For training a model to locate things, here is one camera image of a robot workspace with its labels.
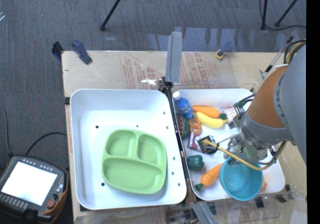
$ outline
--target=green plate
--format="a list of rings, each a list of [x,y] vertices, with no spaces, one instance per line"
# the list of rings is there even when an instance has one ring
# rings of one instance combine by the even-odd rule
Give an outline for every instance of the green plate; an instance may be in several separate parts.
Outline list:
[[[167,151],[155,136],[130,129],[119,129],[107,138],[103,148],[102,177],[119,190],[153,194],[164,185]]]

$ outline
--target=green toy pepper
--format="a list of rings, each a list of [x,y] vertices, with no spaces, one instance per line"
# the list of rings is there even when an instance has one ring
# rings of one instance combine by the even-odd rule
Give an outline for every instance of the green toy pepper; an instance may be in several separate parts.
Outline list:
[[[197,172],[201,171],[205,165],[202,155],[199,154],[188,156],[188,158],[186,159],[186,163],[189,170]]]

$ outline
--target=banana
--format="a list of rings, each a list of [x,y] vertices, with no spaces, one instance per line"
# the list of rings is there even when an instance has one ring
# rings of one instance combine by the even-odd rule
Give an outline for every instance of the banana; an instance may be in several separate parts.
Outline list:
[[[200,121],[201,124],[211,128],[220,128],[228,121],[228,120],[223,120],[219,118],[211,118],[201,112],[196,112],[195,116]]]

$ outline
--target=teal bowl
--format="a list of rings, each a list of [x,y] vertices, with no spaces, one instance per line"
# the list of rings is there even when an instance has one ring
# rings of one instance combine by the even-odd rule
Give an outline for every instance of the teal bowl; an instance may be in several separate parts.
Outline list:
[[[231,166],[229,156],[222,164],[219,172],[220,184],[232,198],[239,201],[249,201],[256,197],[263,185],[262,170],[254,170],[245,164]]]

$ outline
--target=water bottle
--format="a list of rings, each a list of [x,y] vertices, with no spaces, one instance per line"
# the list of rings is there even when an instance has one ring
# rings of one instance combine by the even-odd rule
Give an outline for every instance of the water bottle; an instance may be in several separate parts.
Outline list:
[[[193,109],[189,101],[181,97],[181,94],[179,91],[176,91],[173,93],[173,99],[176,103],[176,106],[178,108],[178,112],[184,115],[186,119],[192,119],[194,118]]]

